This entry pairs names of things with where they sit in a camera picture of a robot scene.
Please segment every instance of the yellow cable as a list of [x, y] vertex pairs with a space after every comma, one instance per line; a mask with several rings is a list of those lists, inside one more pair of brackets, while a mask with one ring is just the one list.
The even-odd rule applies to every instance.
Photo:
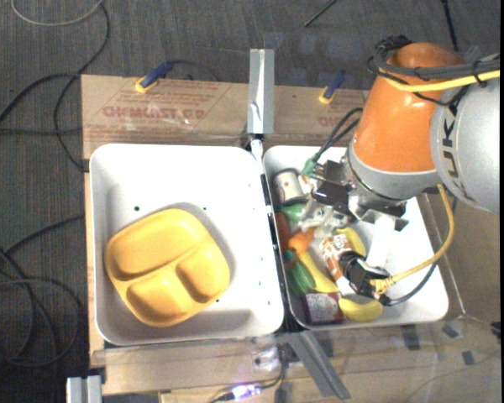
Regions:
[[[490, 79], [494, 79], [496, 77], [500, 77], [501, 71], [488, 71], [486, 73], [482, 73], [478, 75], [478, 79], [480, 81], [489, 81]], [[474, 84], [478, 81], [474, 76], [466, 76], [460, 77], [458, 79], [453, 79], [451, 81], [439, 82], [436, 84], [426, 84], [426, 85], [405, 85], [398, 81], [394, 81], [390, 78], [385, 78], [386, 81], [401, 91], [406, 92], [430, 92], [430, 91], [439, 91], [446, 90], [448, 88], [456, 88], [457, 86], [465, 86], [469, 84]]]
[[402, 280], [403, 278], [406, 278], [407, 276], [412, 275], [413, 273], [416, 273], [419, 270], [422, 270], [423, 268], [433, 264], [435, 261], [437, 261], [443, 256], [443, 254], [446, 252], [446, 250], [452, 243], [452, 239], [454, 238], [454, 213], [452, 212], [452, 208], [448, 203], [448, 197], [446, 197], [446, 191], [444, 190], [444, 187], [442, 185], [438, 185], [437, 188], [441, 198], [443, 199], [443, 204], [444, 208], [446, 209], [446, 214], [448, 215], [448, 224], [449, 224], [448, 236], [446, 237], [443, 246], [440, 247], [440, 249], [433, 257], [427, 259], [426, 261], [413, 267], [412, 269], [406, 270], [404, 272], [398, 273], [397, 275], [393, 275], [385, 279], [370, 280], [370, 284], [375, 287], [377, 294], [384, 294], [386, 290], [388, 290], [388, 288], [391, 285], [394, 285], [397, 281]]

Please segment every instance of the orange toy carrot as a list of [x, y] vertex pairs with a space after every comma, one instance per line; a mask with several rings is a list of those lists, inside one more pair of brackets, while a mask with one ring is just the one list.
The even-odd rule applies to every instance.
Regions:
[[310, 243], [313, 241], [313, 234], [315, 230], [315, 227], [310, 227], [304, 232], [295, 233], [291, 236], [287, 243], [289, 249], [293, 249], [297, 255], [306, 252], [308, 250], [308, 246], [310, 246]]

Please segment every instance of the yellow plastic bowl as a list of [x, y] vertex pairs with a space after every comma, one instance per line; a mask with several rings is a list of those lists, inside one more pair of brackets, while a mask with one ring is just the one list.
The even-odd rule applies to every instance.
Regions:
[[182, 209], [144, 217], [108, 242], [104, 265], [143, 323], [169, 327], [196, 315], [228, 288], [229, 267], [203, 224]]

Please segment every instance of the banana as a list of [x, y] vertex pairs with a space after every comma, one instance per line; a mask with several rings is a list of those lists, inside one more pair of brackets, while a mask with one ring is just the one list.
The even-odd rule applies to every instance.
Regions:
[[306, 266], [315, 281], [314, 290], [317, 292], [339, 292], [338, 286], [326, 276], [315, 264], [308, 251], [299, 254], [299, 260]]
[[362, 239], [359, 234], [351, 227], [342, 228], [336, 231], [337, 234], [345, 234], [349, 240], [349, 245], [357, 253], [366, 256], [366, 248], [362, 243]]
[[348, 319], [357, 322], [369, 322], [376, 319], [383, 312], [383, 305], [375, 299], [366, 303], [357, 303], [350, 299], [338, 300], [339, 308]]

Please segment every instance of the cardboard box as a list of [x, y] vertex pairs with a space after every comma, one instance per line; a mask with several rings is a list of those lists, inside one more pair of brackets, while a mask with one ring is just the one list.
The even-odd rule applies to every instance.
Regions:
[[[137, 80], [82, 76], [84, 159], [109, 143], [231, 145], [246, 135], [248, 84], [162, 79], [140, 94]], [[318, 100], [321, 88], [275, 89], [275, 132], [267, 136], [268, 146], [320, 145], [341, 117], [364, 105], [366, 96], [337, 90], [325, 105]]]

